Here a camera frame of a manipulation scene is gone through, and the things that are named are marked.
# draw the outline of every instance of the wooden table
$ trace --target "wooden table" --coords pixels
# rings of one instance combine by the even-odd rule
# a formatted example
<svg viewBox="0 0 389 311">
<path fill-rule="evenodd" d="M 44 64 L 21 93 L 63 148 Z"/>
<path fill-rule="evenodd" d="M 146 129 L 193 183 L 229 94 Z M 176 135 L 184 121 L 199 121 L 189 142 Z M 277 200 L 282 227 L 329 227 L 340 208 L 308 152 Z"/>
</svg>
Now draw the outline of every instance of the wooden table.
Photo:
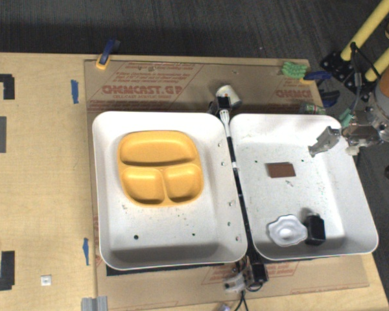
<svg viewBox="0 0 389 311">
<path fill-rule="evenodd" d="M 15 100 L 3 100 L 0 84 L 0 116 L 7 117 L 6 153 L 0 154 L 0 251 L 16 252 L 16 284 L 0 292 L 0 310 L 80 310 L 83 297 L 97 296 L 95 254 L 89 253 L 87 266 L 82 249 L 88 238 L 94 250 L 83 63 L 95 58 L 0 53 L 0 74 L 16 80 Z M 79 104 L 73 104 L 71 80 L 78 81 Z M 373 257 L 363 256 L 363 263 L 367 288 L 251 299 L 249 309 L 388 310 Z M 41 285 L 42 275 L 52 275 L 51 286 Z M 176 311 L 216 309 L 211 304 Z"/>
</svg>

